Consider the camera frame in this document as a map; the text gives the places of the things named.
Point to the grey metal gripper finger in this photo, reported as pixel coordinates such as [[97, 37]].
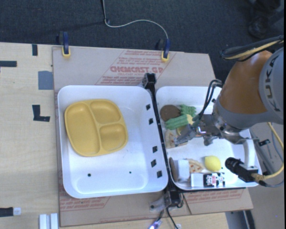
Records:
[[184, 135], [209, 141]]

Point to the brown sandwich biscuit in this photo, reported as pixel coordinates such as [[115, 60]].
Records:
[[173, 169]]

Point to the person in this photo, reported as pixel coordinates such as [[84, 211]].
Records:
[[259, 25]]

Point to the black cylinder on white bracket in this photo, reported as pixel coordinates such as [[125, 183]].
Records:
[[243, 170]]

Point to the yellow divided plate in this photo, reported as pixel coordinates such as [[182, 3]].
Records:
[[85, 128]]

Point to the brown cardboard board red print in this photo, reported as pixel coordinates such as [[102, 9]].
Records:
[[85, 68]]

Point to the toy pizza slice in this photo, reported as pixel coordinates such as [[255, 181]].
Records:
[[196, 166], [169, 139]]

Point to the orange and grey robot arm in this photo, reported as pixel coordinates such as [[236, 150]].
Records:
[[243, 87]]

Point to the yellow toy food piece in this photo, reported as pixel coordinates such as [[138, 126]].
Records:
[[190, 120]]

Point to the brown round biscuit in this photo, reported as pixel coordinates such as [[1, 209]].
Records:
[[169, 112]]

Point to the plain white carton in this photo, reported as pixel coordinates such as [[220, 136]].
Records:
[[183, 170]]

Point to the green ridged toy vegetable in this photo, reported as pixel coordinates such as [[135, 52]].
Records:
[[188, 109], [176, 122]]

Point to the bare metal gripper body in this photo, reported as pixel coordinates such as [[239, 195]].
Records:
[[211, 126]]

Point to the white carton with red print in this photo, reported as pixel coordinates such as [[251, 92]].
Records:
[[206, 180]]

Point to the yellow lemon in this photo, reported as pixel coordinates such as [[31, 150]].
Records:
[[212, 163]]

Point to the white plastic tray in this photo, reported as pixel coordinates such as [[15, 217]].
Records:
[[133, 139], [212, 151]]

